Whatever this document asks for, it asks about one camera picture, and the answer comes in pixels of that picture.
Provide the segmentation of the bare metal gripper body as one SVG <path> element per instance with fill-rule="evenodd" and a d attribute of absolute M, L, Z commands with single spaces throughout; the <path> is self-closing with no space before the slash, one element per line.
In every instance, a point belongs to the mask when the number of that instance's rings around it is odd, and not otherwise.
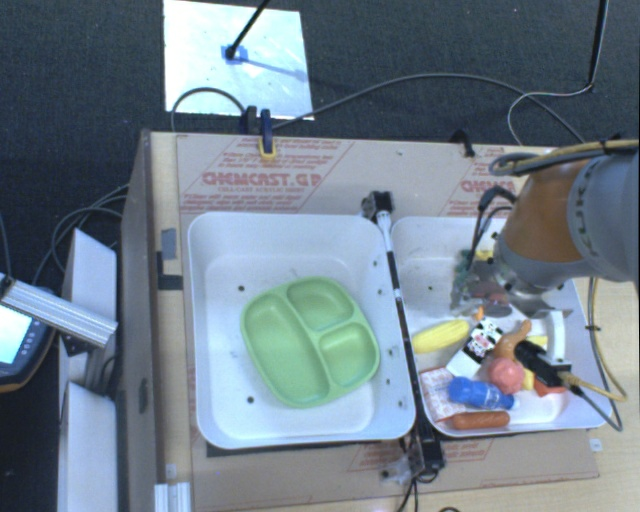
<path fill-rule="evenodd" d="M 527 284 L 494 259 L 474 261 L 467 274 L 469 299 L 485 302 L 495 299 L 526 317 L 546 317 L 552 312 L 558 312 L 562 317 L 571 314 L 571 308 L 550 304 L 544 298 L 545 293 L 547 290 Z"/>

